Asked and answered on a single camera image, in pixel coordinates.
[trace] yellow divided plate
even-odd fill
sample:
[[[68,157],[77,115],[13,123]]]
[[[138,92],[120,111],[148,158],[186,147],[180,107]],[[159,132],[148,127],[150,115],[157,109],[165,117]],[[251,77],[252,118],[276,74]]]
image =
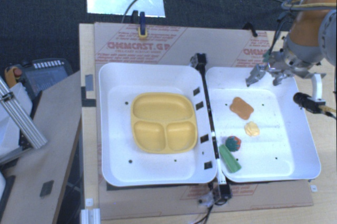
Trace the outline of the yellow divided plate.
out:
[[[131,106],[131,125],[136,144],[149,153],[183,153],[197,142],[193,105],[183,95],[138,95]]]

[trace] cardboard sheet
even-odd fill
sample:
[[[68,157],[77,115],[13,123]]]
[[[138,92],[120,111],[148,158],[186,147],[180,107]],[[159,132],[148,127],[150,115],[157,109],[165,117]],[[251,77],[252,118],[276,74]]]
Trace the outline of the cardboard sheet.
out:
[[[244,30],[150,25],[147,28],[148,38],[139,40],[137,25],[96,23],[96,74],[108,62],[188,65],[195,53],[207,54],[207,69],[212,66],[253,67],[256,63],[261,63],[262,54],[269,48],[269,37],[265,31],[258,31],[259,36],[255,38],[250,31]],[[209,192],[206,184],[145,188],[109,186],[102,176],[99,124],[97,133],[99,207],[102,220],[206,212],[206,208],[197,202]],[[226,205],[214,208],[214,211],[313,205],[306,180],[235,184],[232,185],[232,192],[232,199]]]

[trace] black connector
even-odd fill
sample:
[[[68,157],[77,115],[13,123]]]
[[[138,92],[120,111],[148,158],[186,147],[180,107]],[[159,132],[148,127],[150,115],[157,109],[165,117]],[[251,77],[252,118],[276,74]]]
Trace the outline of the black connector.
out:
[[[310,99],[310,96],[304,93],[296,93],[293,97],[293,100],[300,107],[305,108],[308,112],[311,113],[322,113],[322,110],[319,108],[320,105],[325,105],[325,101],[316,102]]]
[[[229,184],[220,184],[219,189],[222,200],[229,200],[232,197],[232,190]]]

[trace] wooden table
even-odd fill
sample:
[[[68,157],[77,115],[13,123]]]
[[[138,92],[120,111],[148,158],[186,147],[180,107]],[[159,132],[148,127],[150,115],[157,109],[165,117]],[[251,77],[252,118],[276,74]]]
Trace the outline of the wooden table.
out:
[[[273,32],[267,32],[267,35],[269,41],[271,41]],[[278,41],[275,49],[281,46],[282,41]],[[80,54],[81,85],[85,86],[85,74],[95,73],[94,25],[92,24],[80,25]],[[322,65],[315,66],[312,72],[324,72],[327,74],[323,79],[323,98],[328,106],[335,108],[335,99],[332,93],[334,88],[334,67],[326,60],[323,60]],[[300,92],[311,94],[312,84],[310,80],[296,78],[296,81]],[[93,90],[86,92],[87,99],[96,98],[95,76],[93,77],[93,85]],[[306,114],[322,166],[319,177],[309,183],[309,185],[317,187],[317,192],[312,193],[314,206],[217,212],[210,215],[208,223],[335,223],[337,220],[336,121],[323,115],[315,115],[308,112]],[[86,206],[87,209],[99,207],[97,122],[91,120],[92,118],[96,118],[95,108],[83,107],[84,194],[85,198],[92,198],[93,201],[93,204]],[[194,223],[201,219],[202,216],[179,215],[117,219],[104,220],[102,223]]]
[[[34,123],[48,142],[3,171],[15,176],[1,223],[56,223],[80,136],[81,91],[77,72],[42,93]],[[41,195],[45,186],[50,193]]]

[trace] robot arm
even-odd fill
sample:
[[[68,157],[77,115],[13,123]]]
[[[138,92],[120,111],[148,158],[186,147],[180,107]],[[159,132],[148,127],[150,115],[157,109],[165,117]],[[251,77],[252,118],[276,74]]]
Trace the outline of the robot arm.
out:
[[[311,99],[321,102],[320,83],[325,74],[310,73],[309,69],[323,58],[336,66],[336,0],[289,0],[282,4],[282,8],[287,12],[280,15],[279,25],[288,14],[299,11],[284,39],[283,47],[279,51],[272,51],[280,31],[279,26],[271,48],[264,55],[265,64],[255,66],[246,84],[250,86],[257,82],[266,72],[274,78],[274,85],[297,75],[303,79],[312,79],[314,92]]]

